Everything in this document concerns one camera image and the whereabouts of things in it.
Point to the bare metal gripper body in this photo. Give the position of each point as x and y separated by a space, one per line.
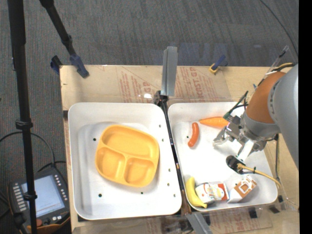
236 128

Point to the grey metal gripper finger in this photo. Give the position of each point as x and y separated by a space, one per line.
219 138
229 138

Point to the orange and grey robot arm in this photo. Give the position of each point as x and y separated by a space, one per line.
280 101

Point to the orange carrot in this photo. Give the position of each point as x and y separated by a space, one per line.
214 122

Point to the orange sausage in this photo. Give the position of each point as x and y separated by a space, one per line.
194 134

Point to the white plastic tray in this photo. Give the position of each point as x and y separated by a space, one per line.
209 162
85 203

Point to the white and brown carton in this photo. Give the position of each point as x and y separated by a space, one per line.
243 189

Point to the white and red carton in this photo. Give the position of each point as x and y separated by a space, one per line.
210 191

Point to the yellow banana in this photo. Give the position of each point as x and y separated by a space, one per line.
191 191

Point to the yellow divided plate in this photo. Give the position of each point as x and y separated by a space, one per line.
117 162

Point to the brown cardboard board, red print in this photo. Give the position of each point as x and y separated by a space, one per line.
109 84

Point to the black tripod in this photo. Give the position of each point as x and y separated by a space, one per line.
23 106

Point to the black cylinder on white bracket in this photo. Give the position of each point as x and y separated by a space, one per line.
234 163

